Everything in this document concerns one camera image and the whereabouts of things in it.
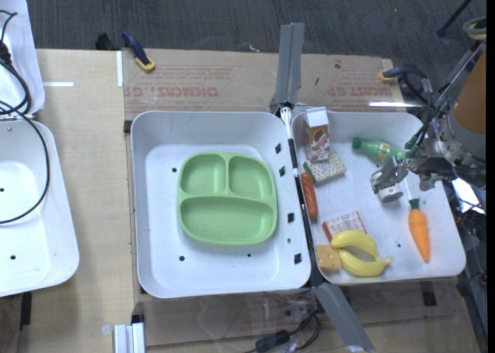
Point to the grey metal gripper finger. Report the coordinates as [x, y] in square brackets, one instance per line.
[378, 181]
[395, 170]

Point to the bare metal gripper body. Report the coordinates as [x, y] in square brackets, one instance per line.
[437, 162]

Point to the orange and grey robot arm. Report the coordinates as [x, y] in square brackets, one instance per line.
[472, 96]

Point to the brown cardboard board, red print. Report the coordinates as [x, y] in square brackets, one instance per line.
[216, 84]

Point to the white plastic tray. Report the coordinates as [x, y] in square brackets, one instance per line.
[21, 57]
[371, 220]
[23, 208]
[162, 204]

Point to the patterned flat packet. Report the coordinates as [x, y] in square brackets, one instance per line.
[328, 168]

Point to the green divided plate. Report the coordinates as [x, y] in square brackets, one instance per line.
[228, 218]

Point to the small white can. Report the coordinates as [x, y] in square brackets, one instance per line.
[392, 193]

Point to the yellow banana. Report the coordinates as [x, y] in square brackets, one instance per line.
[359, 264]

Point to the green plastic bottle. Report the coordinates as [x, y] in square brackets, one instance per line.
[373, 149]

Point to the orange carrot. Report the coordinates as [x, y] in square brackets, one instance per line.
[419, 229]

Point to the yellow cheese block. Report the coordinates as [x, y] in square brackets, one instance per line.
[328, 258]

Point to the orange sausage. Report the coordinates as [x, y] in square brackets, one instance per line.
[309, 196]

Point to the orange and white packet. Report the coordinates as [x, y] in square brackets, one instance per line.
[344, 221]

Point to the white and orange carton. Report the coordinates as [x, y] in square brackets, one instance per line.
[317, 138]

